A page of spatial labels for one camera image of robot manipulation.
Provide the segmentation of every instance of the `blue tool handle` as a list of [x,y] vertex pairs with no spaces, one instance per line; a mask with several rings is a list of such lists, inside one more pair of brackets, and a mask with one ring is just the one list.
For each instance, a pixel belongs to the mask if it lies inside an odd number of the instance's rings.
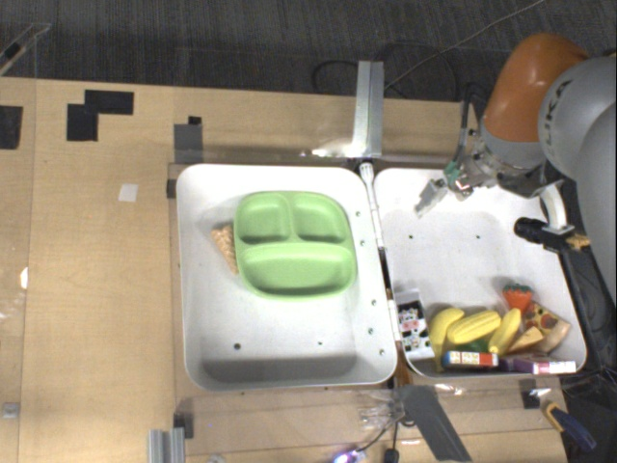
[[559,408],[550,410],[550,414],[559,422],[564,431],[572,437],[584,452],[591,452],[597,445],[596,440],[577,419]]

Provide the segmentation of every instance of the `dark floor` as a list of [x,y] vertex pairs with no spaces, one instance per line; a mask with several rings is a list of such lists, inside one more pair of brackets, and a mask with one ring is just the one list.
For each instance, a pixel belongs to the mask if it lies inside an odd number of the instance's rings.
[[[24,61],[12,74],[353,95],[355,69],[339,61],[381,59],[390,81],[534,1],[0,0],[0,49],[28,23],[47,22],[52,27],[39,41],[36,67]],[[617,0],[548,0],[428,62],[388,95],[454,99],[471,81],[489,91],[509,52],[529,34],[559,33],[599,55],[615,48],[616,22]],[[324,61],[337,62],[314,73]],[[595,352],[588,368],[614,367],[614,310],[589,298],[601,284],[582,280],[580,313]],[[614,461],[617,393],[606,378],[585,372],[564,385],[570,410],[600,443],[572,461]]]

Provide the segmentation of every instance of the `divided green tray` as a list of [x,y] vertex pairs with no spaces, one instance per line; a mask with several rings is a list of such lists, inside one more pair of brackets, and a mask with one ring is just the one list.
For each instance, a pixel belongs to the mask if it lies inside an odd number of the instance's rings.
[[312,192],[259,192],[245,197],[233,222],[238,269],[253,293],[318,298],[356,280],[349,222],[332,198]]

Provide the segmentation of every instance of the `wooden table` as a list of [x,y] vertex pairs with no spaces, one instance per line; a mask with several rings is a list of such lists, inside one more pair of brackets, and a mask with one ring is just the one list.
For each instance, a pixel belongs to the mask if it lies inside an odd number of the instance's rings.
[[[134,92],[134,114],[100,115],[98,142],[68,142],[67,105],[83,103],[86,89]],[[30,269],[25,330],[0,323],[0,400],[21,403],[18,419],[0,420],[0,460],[146,461],[148,431],[169,430],[176,403],[165,190],[174,124],[202,117],[207,150],[300,152],[350,136],[355,99],[2,78],[0,104],[22,105],[24,119],[33,119],[24,122],[19,150],[0,151],[0,196],[21,200],[25,208],[12,210],[22,214],[32,205],[31,221],[0,227],[3,244],[30,234],[29,246],[22,242]],[[448,155],[458,124],[457,104],[386,100],[385,151]],[[125,183],[139,185],[135,203],[119,201]],[[29,185],[32,196],[19,199]],[[0,259],[14,276],[26,258]],[[544,382],[563,405],[557,380]],[[474,461],[566,461],[557,432],[538,410],[522,408],[516,387],[443,401]],[[277,432],[277,449],[227,453],[227,462],[326,462],[353,442],[286,447],[293,427],[261,424],[255,432],[264,427]],[[409,443],[399,445],[402,461],[434,460],[416,429],[399,436]],[[228,437],[245,434],[231,427]],[[388,437],[369,461],[381,461]]]

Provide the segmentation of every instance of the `white sticker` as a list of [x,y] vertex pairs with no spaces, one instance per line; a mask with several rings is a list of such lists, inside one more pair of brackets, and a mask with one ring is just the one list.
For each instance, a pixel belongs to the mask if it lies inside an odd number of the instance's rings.
[[120,195],[118,200],[121,203],[134,203],[137,201],[137,190],[139,185],[137,183],[123,183],[120,189]]

